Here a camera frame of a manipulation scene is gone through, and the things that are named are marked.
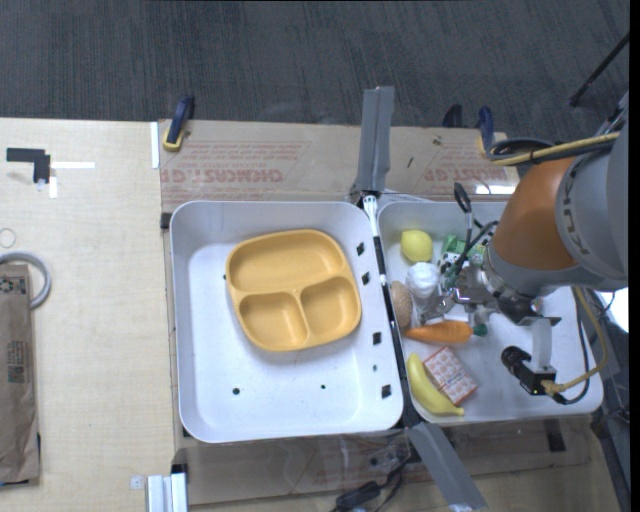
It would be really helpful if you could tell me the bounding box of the black cylinder on white bracket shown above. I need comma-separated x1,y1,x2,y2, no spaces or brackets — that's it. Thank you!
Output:
500,315,562,397

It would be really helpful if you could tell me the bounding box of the orange divided plate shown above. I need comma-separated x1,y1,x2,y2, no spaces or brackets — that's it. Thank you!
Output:
224,228,364,353

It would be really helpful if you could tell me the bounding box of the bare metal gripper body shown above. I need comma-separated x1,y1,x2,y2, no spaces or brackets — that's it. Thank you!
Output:
453,263,521,321

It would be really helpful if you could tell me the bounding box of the yellow banana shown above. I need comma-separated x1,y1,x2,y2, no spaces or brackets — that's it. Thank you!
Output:
405,352,466,418

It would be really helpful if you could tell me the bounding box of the brown bread roll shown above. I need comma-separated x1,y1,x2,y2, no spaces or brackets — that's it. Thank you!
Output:
389,280,415,331

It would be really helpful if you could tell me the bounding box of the yellow lemon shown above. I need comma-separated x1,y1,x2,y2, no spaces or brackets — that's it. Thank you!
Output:
400,229,434,265

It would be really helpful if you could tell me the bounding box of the brown paper bag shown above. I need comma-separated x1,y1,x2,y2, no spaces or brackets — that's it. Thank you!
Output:
0,264,42,485

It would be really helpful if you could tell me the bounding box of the brown cardboard board, red print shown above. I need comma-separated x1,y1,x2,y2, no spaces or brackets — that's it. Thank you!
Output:
157,118,597,506

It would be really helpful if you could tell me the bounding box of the green and white carton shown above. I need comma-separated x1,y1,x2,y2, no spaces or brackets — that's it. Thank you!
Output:
439,233,487,267

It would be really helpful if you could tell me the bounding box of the orange and white packet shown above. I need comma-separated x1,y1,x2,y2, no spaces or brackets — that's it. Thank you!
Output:
422,345,480,407

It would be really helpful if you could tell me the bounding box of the orange carrot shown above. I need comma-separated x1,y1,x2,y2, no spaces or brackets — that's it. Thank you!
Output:
403,320,489,346

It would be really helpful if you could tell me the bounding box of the white plastic tray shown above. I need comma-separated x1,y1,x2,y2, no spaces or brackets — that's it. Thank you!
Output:
168,199,405,445
375,199,606,427

